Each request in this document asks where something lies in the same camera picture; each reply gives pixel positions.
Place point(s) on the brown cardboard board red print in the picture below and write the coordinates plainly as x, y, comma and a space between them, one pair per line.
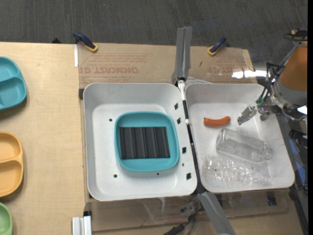
146, 65

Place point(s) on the white plastic tray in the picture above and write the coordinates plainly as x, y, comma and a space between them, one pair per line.
102, 141
278, 141

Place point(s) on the black ribbed rectangle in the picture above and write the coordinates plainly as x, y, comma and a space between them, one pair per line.
144, 142

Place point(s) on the bumpy clear plastic bottle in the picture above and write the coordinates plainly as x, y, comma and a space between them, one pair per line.
230, 171

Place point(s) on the smooth clear plastic bottle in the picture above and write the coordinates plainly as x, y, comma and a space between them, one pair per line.
242, 144

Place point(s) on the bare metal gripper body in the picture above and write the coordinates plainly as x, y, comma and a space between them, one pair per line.
274, 106

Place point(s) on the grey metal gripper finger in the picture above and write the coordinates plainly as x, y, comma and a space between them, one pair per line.
247, 115

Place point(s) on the blue divided plate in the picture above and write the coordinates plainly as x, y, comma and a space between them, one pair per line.
11, 87

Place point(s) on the green divided plate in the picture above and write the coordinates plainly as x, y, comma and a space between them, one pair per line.
5, 219

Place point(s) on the orange sausage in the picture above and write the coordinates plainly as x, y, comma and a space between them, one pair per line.
216, 122

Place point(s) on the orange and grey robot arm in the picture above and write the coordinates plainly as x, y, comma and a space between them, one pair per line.
294, 70

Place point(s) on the orange divided plate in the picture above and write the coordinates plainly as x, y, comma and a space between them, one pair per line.
9, 165

